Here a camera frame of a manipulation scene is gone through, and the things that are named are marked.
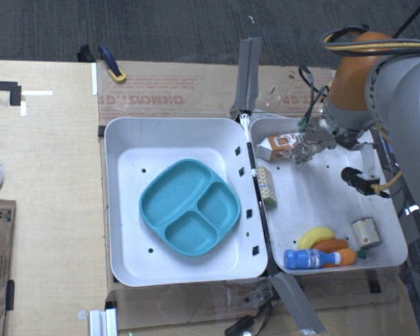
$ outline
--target yellow toy banana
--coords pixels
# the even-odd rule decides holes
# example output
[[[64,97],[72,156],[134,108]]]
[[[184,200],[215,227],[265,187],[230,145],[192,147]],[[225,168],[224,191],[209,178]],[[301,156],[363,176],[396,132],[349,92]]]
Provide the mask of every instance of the yellow toy banana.
[[[313,227],[301,236],[297,243],[297,249],[310,249],[315,243],[334,238],[335,232],[329,227]]]

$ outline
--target wooden table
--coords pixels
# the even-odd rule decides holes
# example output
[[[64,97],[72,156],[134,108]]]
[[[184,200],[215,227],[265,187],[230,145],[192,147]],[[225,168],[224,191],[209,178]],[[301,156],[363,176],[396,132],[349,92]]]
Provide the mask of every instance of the wooden table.
[[[98,100],[90,64],[0,61],[0,81],[27,96],[26,116],[0,92],[0,199],[17,202],[10,278],[14,310],[6,335],[88,333],[84,315],[103,309],[108,293]],[[417,335],[407,291],[397,301],[318,311],[330,335]],[[138,335],[215,335],[233,322],[137,331]],[[274,316],[263,335],[300,335],[289,315]]]

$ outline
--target tin can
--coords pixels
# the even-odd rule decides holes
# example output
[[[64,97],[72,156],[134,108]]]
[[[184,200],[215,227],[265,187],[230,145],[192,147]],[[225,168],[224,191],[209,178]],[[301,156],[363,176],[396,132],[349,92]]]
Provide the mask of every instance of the tin can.
[[[373,218],[358,219],[351,226],[361,249],[368,249],[381,244]]]

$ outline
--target blue bottle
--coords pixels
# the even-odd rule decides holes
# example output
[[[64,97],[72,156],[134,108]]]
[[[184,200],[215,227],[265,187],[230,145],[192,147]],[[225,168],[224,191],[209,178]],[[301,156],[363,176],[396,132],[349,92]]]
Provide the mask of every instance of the blue bottle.
[[[285,251],[286,269],[318,269],[327,263],[339,265],[341,255],[337,252],[327,254],[317,249],[288,249]]]

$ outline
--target blue plate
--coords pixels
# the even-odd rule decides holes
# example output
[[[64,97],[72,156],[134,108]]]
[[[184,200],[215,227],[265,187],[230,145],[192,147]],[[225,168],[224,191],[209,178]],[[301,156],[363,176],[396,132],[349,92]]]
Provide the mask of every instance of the blue plate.
[[[239,219],[238,196],[212,169],[185,159],[143,191],[141,217],[174,250],[199,256],[214,248]]]

